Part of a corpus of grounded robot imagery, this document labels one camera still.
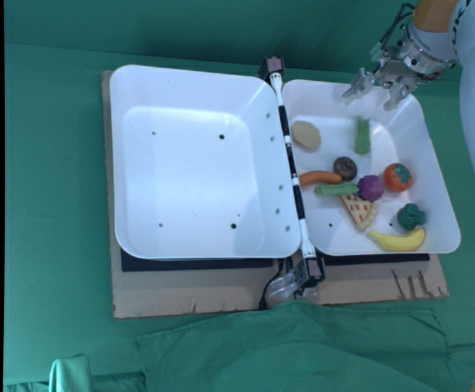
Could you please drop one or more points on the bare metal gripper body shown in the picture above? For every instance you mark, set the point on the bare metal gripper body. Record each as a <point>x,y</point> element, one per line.
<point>405,64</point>

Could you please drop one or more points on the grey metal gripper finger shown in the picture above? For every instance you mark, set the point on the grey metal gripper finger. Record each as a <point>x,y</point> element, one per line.
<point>356,86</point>
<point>397,96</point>

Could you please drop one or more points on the green toy celery stick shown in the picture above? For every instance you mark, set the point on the green toy celery stick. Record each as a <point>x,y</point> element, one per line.
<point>361,135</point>

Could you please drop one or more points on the white plastic tray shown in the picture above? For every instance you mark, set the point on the white plastic tray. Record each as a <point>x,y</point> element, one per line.
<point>196,166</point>
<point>425,157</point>

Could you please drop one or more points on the tan toy potato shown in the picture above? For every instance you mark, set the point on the tan toy potato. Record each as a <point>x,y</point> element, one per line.
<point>305,134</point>

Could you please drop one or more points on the red toy tomato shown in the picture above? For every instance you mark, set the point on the red toy tomato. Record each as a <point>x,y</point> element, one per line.
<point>396,177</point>

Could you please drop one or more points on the dark brown toy doughnut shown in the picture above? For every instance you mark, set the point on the dark brown toy doughnut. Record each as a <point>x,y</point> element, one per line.
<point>345,167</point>

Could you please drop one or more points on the purple toy cabbage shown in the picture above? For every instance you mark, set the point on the purple toy cabbage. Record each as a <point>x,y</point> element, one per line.
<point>370,188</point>

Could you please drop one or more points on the black and white thin rod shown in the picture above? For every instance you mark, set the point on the black and white thin rod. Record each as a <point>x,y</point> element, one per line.
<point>290,157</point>

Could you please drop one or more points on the orange toy sausage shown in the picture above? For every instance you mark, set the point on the orange toy sausage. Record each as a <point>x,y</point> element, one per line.
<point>319,176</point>

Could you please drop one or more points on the green toy bean pod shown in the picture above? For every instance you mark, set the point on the green toy bean pod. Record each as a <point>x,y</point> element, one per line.
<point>335,189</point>

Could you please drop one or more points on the green toy broccoli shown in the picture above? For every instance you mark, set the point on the green toy broccoli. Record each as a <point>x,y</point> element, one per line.
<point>410,216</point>

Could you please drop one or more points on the toy pie slice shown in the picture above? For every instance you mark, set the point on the toy pie slice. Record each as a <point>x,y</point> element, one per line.
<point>360,211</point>

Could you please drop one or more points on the yellow banana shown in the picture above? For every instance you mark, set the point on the yellow banana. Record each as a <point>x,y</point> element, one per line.
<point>400,241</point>

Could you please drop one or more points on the green cloth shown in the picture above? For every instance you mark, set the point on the green cloth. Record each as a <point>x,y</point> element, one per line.
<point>303,349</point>

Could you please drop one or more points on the brown cardboard board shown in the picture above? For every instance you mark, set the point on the brown cardboard board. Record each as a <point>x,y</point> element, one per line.
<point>147,292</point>

